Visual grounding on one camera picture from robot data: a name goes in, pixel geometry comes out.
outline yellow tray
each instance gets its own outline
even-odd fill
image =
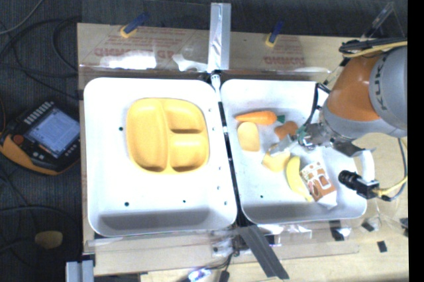
[[[209,158],[205,117],[189,101],[139,99],[128,110],[126,132],[131,161],[152,173],[194,171]]]

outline screen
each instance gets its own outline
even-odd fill
[[[80,135],[80,124],[57,108],[24,136],[42,144],[58,158]]]

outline toy vegetable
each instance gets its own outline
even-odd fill
[[[259,131],[253,122],[243,122],[237,128],[240,147],[248,152],[258,152],[260,149]]]
[[[288,134],[290,136],[296,135],[296,131],[298,130],[298,128],[299,127],[297,126],[296,122],[288,120],[283,125],[275,127],[274,132],[276,133],[278,138],[282,140]]]
[[[290,159],[290,151],[282,152],[276,156],[271,156],[269,152],[266,152],[262,159],[262,165],[267,167],[269,170],[274,172],[283,171]]]
[[[284,115],[277,116],[275,113],[269,110],[264,111],[254,111],[253,113],[247,113],[242,115],[237,115],[236,120],[239,122],[253,122],[256,124],[269,125],[279,120],[281,123],[284,123]]]

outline toy carrot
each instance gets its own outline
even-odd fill
[[[264,110],[237,115],[236,120],[238,120],[239,122],[253,122],[256,124],[269,125],[277,120],[279,120],[281,123],[284,123],[284,116],[277,116],[272,111]]]

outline yellow banana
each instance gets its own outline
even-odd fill
[[[305,184],[302,181],[302,178],[299,174],[300,170],[300,157],[293,156],[290,158],[289,163],[286,167],[286,177],[287,182],[289,183],[290,189],[297,194],[305,197],[309,202],[312,201],[312,196],[309,194],[309,191]]]

